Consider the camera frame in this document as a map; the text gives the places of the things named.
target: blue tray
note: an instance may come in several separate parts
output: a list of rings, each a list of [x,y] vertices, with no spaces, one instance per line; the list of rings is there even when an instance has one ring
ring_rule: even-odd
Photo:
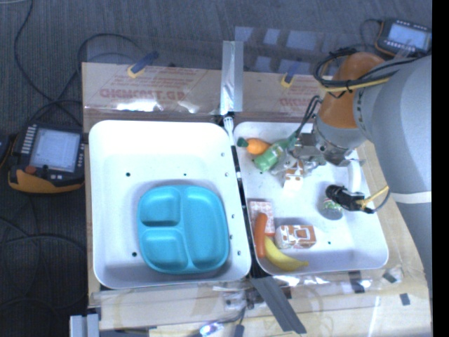
[[[138,204],[138,235],[144,261],[163,273],[216,270],[229,253],[222,201],[195,185],[155,187],[143,194]]]

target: carrot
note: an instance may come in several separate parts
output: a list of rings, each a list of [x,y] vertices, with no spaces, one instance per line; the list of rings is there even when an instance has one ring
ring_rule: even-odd
[[[246,147],[250,154],[263,154],[271,144],[259,138],[239,138],[237,146]]]
[[[265,257],[265,228],[267,221],[268,216],[265,213],[259,212],[254,224],[254,245],[258,258]]]

